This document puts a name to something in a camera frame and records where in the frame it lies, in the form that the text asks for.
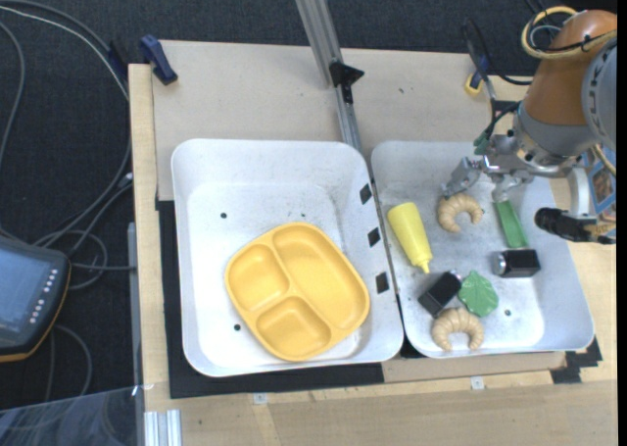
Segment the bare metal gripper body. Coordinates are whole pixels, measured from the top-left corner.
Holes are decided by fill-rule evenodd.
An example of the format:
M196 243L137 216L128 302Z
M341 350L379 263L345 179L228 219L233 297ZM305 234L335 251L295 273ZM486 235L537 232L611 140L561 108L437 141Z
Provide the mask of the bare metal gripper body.
M482 140L485 173L516 177L565 177L587 149L587 140L562 133L492 134Z

